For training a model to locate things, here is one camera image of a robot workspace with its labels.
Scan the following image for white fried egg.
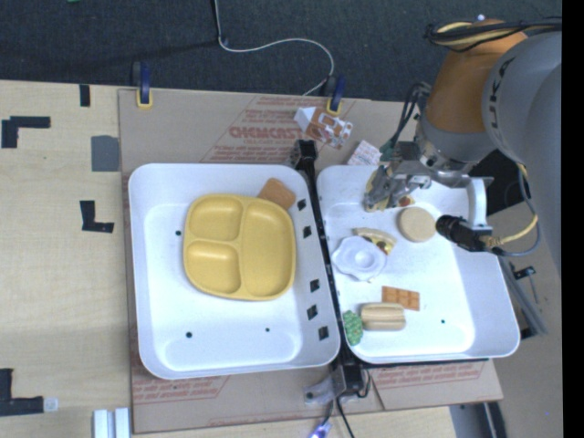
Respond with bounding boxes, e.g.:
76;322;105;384
330;235;389;283

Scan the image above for white and orange carton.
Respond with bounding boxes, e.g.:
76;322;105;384
293;106;355;151

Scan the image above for round tan biscuit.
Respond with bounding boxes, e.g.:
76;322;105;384
395;206;438;245

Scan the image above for black cylinder on white bracket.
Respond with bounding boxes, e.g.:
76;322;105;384
434;176;495;253

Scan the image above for tan hot dog bun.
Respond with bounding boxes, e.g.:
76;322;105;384
360;302;408;333

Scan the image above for yellow divided plate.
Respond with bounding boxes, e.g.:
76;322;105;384
182;193;298;303

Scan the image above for yellow pizza slice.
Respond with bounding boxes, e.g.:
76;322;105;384
364;171;417;214
351;227;398;256

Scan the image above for black block with wires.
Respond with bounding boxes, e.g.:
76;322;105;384
290;139;318;171
334;361;367;394

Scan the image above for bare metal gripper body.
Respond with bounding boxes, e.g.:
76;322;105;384
387;141;472;192

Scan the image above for green grapes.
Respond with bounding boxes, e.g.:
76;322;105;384
342;309;365;348

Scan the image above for white plastic tray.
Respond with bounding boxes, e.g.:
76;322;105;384
127;162;343;381
315;164;522;366

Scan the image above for brown cardboard board red print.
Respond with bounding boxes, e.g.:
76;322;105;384
117;88;505;435

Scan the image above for orange toast slice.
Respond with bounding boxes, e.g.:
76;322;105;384
256;177;297;212

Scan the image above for white packet red print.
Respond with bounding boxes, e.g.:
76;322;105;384
346;140;382;168

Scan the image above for orange square cracker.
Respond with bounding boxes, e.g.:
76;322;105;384
381;285;422;312

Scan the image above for thin black rod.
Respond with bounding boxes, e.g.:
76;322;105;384
304;155;349;365

